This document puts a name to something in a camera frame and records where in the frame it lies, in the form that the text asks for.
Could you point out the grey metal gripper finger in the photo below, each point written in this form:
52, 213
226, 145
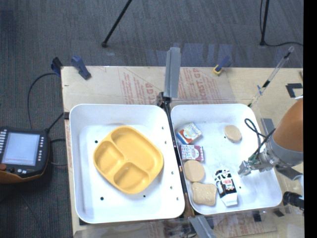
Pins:
245, 164
241, 172

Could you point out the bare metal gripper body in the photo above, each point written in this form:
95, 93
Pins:
262, 162

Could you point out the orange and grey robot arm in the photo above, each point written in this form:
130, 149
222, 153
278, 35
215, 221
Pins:
289, 130

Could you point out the black and white cow carton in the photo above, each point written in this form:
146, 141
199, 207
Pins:
226, 185

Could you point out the white plastic tray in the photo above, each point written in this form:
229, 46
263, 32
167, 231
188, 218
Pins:
84, 172
255, 192

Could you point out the tan round biscuit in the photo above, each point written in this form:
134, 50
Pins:
194, 170
233, 133

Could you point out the tan bread slice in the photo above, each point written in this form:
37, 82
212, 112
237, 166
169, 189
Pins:
204, 194

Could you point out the maroon and white carton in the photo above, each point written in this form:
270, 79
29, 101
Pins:
192, 152

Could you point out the orange and white carton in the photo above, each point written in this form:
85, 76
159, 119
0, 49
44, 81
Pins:
188, 133

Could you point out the yellow divided plate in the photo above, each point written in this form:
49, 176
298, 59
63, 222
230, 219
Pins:
128, 157

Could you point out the cardboard board with red print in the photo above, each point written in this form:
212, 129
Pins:
104, 88

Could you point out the black cylinder on white bracket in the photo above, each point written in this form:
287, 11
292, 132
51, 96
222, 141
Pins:
293, 199

